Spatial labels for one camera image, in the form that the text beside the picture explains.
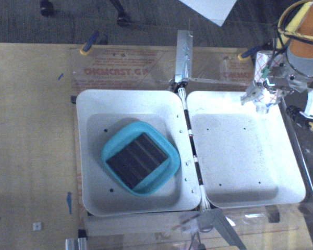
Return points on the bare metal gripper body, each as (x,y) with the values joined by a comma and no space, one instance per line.
(289,81)

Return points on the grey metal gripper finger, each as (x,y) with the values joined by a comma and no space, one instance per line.
(251,93)

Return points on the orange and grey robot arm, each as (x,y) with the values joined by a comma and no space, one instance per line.
(306,32)

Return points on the white plastic tray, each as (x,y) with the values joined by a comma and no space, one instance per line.
(240,155)
(135,105)

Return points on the thin black and white rod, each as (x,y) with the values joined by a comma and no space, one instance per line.
(190,131)

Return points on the brown cardboard board, red print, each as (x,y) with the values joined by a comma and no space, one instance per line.
(135,69)

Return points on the dark ribbed square block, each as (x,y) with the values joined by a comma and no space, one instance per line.
(137,160)

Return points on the turquoise square bowl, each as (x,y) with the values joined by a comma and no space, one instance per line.
(114,143)

